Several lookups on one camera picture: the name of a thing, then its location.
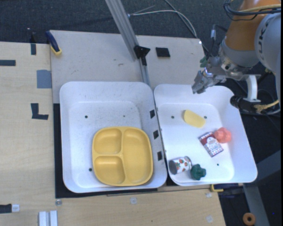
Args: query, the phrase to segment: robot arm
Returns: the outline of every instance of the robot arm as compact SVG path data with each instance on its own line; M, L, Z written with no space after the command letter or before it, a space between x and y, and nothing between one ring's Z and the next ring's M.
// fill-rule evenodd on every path
M232 104L237 107L238 103L244 103L249 105L247 110L255 112L253 105L260 102L257 100L260 75L251 75L249 71L259 61L276 74L280 101L281 0L244 0L238 11L230 8L231 1L225 1L225 10L234 15L233 21L219 46L218 56L207 55L201 60L204 69L198 71L192 90L203 93L227 78L247 81L248 97L240 102L233 98Z

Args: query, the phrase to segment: black bracket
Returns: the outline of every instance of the black bracket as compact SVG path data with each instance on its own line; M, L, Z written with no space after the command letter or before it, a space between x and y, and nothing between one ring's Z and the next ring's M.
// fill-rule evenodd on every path
M147 66L146 55L149 53L149 51L150 51L149 48L145 48L139 45L136 45L134 47L134 52L136 54L136 57L141 58L141 63L144 66Z

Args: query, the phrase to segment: soup can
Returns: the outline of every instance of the soup can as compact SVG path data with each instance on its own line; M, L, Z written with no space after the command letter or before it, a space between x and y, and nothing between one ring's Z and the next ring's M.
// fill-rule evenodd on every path
M192 161L188 156L174 158L169 161L169 170L175 175L184 171L189 171L192 168Z

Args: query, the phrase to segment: metal pole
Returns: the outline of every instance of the metal pole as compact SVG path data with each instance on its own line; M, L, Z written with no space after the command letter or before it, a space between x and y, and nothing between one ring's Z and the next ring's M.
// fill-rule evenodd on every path
M129 50L129 53L131 54L132 59L136 60L137 56L134 51L134 48L136 46L139 46L139 44L121 0L105 0L105 1L108 5L108 8L113 16L113 19L120 33L123 36L123 39ZM147 66L142 64L141 59L140 59L140 66L141 66L141 76L143 82L150 85Z

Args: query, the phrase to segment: yellow plate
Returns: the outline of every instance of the yellow plate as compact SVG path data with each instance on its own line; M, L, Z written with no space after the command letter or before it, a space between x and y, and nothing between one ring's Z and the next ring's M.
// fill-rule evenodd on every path
M148 135L135 127L108 127L93 137L92 163L97 179L107 185L135 186L153 173Z

